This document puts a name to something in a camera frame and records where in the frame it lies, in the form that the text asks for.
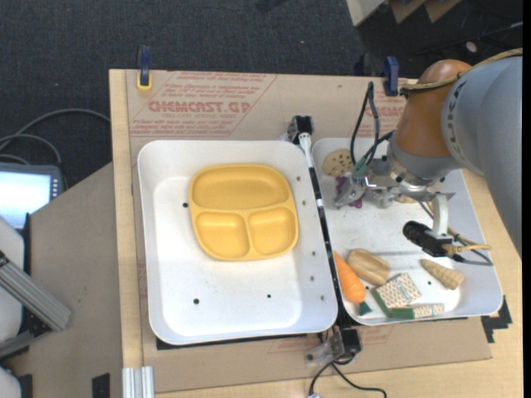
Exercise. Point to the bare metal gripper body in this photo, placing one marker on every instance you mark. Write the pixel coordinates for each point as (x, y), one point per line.
(386, 176)

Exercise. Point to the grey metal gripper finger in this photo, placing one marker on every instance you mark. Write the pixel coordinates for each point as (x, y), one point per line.
(383, 199)
(347, 193)

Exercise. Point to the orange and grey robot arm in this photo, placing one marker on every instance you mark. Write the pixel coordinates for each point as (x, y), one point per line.
(477, 114)

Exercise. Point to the purple grapes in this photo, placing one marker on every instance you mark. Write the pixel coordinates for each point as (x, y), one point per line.
(341, 182)

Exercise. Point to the thin black and white rod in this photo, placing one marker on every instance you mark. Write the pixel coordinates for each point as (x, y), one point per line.
(316, 185)

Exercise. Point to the white plastic tray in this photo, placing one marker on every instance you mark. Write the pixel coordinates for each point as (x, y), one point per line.
(373, 230)
(232, 301)

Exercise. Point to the tan chocolate chip biscuit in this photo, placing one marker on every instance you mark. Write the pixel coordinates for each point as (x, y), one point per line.
(335, 162)

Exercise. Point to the tan bread bun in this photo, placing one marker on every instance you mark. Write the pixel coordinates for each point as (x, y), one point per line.
(368, 265)

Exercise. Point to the orange carrot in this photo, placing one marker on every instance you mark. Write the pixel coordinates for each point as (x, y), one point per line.
(350, 282)

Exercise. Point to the large green patterned carton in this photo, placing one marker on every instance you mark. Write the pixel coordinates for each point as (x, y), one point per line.
(398, 292)

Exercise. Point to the beige ice cream cone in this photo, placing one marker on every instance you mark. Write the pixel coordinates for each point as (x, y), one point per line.
(444, 275)

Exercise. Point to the yellow divided plate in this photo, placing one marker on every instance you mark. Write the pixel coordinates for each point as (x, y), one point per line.
(242, 212)

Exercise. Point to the small green patterned carton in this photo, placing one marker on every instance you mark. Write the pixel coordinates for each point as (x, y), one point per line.
(423, 310)

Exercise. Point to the brown cardboard board red print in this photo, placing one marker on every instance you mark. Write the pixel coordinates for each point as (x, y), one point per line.
(207, 106)

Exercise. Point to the black cylinder on white bracket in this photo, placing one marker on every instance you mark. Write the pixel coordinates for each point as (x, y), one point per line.
(425, 235)

